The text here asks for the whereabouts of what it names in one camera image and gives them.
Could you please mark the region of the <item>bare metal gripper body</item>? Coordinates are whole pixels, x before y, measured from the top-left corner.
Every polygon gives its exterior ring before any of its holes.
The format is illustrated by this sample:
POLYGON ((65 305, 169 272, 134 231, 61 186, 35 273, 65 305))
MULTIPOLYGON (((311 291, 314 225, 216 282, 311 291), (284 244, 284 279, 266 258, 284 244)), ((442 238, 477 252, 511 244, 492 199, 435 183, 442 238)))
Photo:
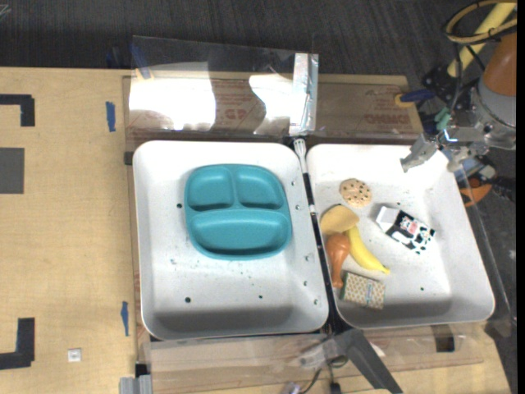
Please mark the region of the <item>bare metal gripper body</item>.
POLYGON ((446 111, 436 116, 436 129, 443 145, 465 146, 478 152, 516 149, 516 127, 480 108, 453 114, 446 111))

